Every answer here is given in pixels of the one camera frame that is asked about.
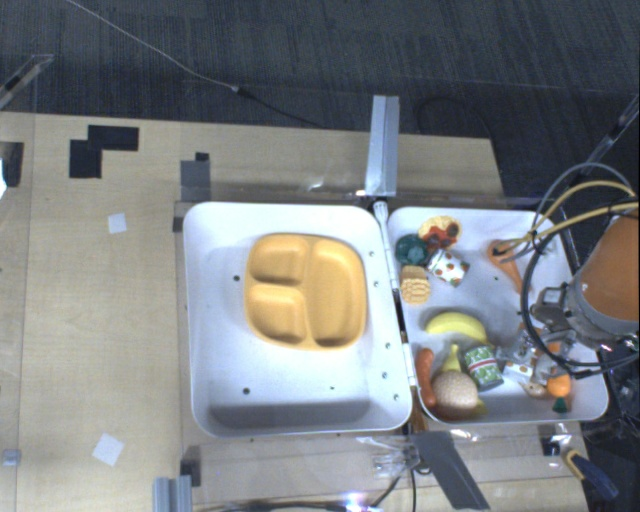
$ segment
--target wooden table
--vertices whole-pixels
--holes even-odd
[[[139,150],[103,152],[100,180],[70,179],[69,141],[86,139],[89,124],[140,128]],[[17,473],[0,468],[0,508],[150,510],[154,478],[177,476],[184,449],[172,232],[180,161],[209,153],[214,186],[322,183],[355,191],[364,182],[368,134],[0,113],[0,140],[26,143],[23,183],[2,200],[15,206],[0,209],[0,329],[13,326],[0,345],[0,440],[2,449],[17,442],[22,451]],[[399,168],[407,190],[502,190],[485,140],[403,135]],[[108,217],[118,213],[126,231],[110,234]],[[12,233],[28,235],[28,259],[26,247],[12,246]],[[578,426],[565,427],[584,451]],[[104,433],[124,443],[114,466],[92,457]],[[522,510],[532,500],[538,510],[586,508],[579,482],[558,458],[542,457],[535,426],[467,433],[486,441],[469,440],[468,449],[479,451],[462,451],[494,510]],[[261,496],[281,475],[269,474],[268,449],[250,443],[218,445],[212,456],[224,478],[212,488],[224,496],[211,498],[286,496]],[[524,452],[523,443],[530,443]],[[254,459],[259,452],[263,459]],[[290,467],[305,460],[292,456]],[[346,474],[357,481],[358,471],[350,466]],[[293,469],[289,476],[295,480]],[[418,510],[449,510],[433,477],[418,486]],[[408,510],[410,500],[403,481],[385,509]]]

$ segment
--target white string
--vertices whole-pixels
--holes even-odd
[[[93,16],[94,18],[97,18],[102,23],[105,23],[106,25],[110,26],[114,30],[117,30],[121,34],[124,34],[128,38],[133,39],[135,42],[141,44],[142,46],[148,48],[149,50],[156,52],[157,54],[161,55],[162,57],[167,59],[169,62],[172,62],[173,64],[175,64],[176,66],[178,66],[180,69],[182,69],[186,73],[190,74],[191,76],[194,76],[194,77],[199,78],[201,80],[205,80],[206,82],[209,82],[209,83],[212,83],[212,84],[215,84],[215,85],[221,85],[222,87],[226,87],[227,89],[231,89],[235,93],[237,93],[238,90],[240,89],[240,87],[237,86],[237,85],[233,85],[233,84],[229,84],[229,83],[226,83],[226,82],[222,82],[220,80],[214,80],[213,78],[209,78],[208,76],[201,75],[200,73],[198,73],[198,72],[194,71],[193,69],[191,69],[191,68],[185,66],[184,64],[182,64],[182,62],[177,61],[176,59],[171,57],[171,55],[166,54],[165,52],[163,52],[159,48],[156,48],[155,46],[150,45],[149,43],[147,43],[146,41],[143,41],[142,39],[140,39],[139,37],[133,35],[132,33],[127,32],[126,30],[124,30],[123,28],[120,28],[119,26],[115,25],[114,23],[111,23],[108,19],[103,18],[97,12],[94,12],[91,9],[87,9],[84,5],[81,5],[78,2],[74,2],[73,0],[63,0],[63,1],[68,3],[68,4],[73,5],[74,7],[77,7],[81,11],[86,12],[87,14]]]

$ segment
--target yellow tray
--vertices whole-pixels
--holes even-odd
[[[245,316],[261,339],[287,347],[348,347],[367,315],[358,254],[337,240],[297,234],[260,238],[247,262]]]

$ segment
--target dark floor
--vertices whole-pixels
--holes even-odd
[[[490,137],[506,193],[539,197],[638,93],[633,0],[79,0],[311,123],[194,76],[72,3],[0,0],[0,80],[32,54],[55,56],[10,109],[366,131],[372,95],[397,95],[402,132]],[[637,120],[605,162],[637,191]],[[576,230],[581,256],[591,232]],[[627,510],[639,502],[638,451],[629,461],[612,450],[594,444],[592,457],[626,475],[632,501],[615,510]]]

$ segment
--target sausage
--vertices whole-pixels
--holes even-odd
[[[420,386],[420,398],[425,407],[431,409],[436,405],[436,395],[431,389],[431,366],[434,354],[430,348],[423,348],[416,356],[416,377]]]

